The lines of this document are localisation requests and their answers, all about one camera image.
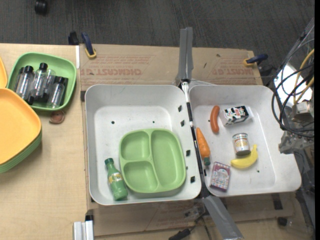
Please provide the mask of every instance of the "table surface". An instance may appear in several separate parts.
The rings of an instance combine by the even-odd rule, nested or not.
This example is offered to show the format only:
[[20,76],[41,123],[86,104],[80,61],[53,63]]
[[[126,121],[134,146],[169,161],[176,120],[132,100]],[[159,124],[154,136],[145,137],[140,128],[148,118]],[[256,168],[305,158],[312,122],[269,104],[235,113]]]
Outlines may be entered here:
[[[0,43],[0,57],[7,75],[20,55],[27,52],[56,55],[77,64],[76,47]],[[80,71],[65,120],[49,123],[49,112],[38,112],[42,142],[25,160],[0,174],[0,239],[71,240],[74,222],[84,221],[87,212],[83,110]],[[301,216],[299,204],[295,215]],[[238,222],[246,239],[295,239],[281,230],[275,219]],[[212,239],[222,239],[214,225]],[[96,239],[168,239],[178,229],[100,236]],[[204,226],[197,226],[188,239],[209,239]]]

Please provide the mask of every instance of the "white plastic tray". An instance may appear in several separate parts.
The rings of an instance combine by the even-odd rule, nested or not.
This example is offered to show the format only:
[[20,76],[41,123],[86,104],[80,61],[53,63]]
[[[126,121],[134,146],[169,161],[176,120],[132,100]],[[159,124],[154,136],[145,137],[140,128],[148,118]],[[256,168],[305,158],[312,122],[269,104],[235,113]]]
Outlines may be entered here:
[[[89,190],[98,204],[191,200],[198,196],[201,190],[199,168],[186,98],[179,88],[173,85],[94,85],[86,91],[85,109]],[[185,182],[178,189],[154,194],[138,194],[128,189],[127,200],[114,201],[104,161],[113,158],[120,170],[121,138],[130,131],[147,128],[163,128],[177,135],[187,167]]]
[[[189,91],[193,123],[200,127],[211,151],[211,165],[204,166],[205,183],[209,191],[219,197],[279,193],[297,190],[301,175],[293,154],[279,152],[278,144],[283,131],[271,110],[272,91],[264,86],[196,85]],[[224,127],[218,117],[219,133],[210,126],[210,114],[214,105],[220,111],[237,106],[248,106],[253,118]],[[240,170],[231,167],[226,192],[209,187],[212,166],[215,161],[231,165],[236,158],[232,136],[247,133],[249,144],[257,144],[258,160],[251,167]]]

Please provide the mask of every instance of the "gray floor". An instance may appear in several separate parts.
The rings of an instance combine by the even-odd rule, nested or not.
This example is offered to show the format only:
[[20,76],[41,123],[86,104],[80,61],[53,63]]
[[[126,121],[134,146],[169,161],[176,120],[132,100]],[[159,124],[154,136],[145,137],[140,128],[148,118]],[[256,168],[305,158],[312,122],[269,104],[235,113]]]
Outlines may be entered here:
[[280,66],[315,16],[315,0],[0,0],[0,43],[67,45],[74,30],[94,44],[179,46],[193,27],[194,47],[246,49]]

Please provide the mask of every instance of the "yellow banana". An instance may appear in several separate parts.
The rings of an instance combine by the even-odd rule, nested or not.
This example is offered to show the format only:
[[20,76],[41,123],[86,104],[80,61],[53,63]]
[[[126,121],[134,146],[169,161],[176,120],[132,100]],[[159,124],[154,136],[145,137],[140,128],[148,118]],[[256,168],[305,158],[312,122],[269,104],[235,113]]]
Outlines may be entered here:
[[236,158],[231,160],[233,167],[243,169],[253,165],[258,159],[257,145],[254,144],[251,153],[242,158]]

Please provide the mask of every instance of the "green bottle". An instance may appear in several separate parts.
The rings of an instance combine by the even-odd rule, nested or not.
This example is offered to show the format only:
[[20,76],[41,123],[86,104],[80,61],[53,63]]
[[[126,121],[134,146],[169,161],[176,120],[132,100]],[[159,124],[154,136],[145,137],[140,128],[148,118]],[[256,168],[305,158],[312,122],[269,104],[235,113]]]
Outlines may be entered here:
[[111,187],[114,200],[121,200],[128,196],[128,191],[125,185],[124,178],[119,170],[115,168],[114,160],[108,158],[104,160],[106,168],[108,170],[108,183]]

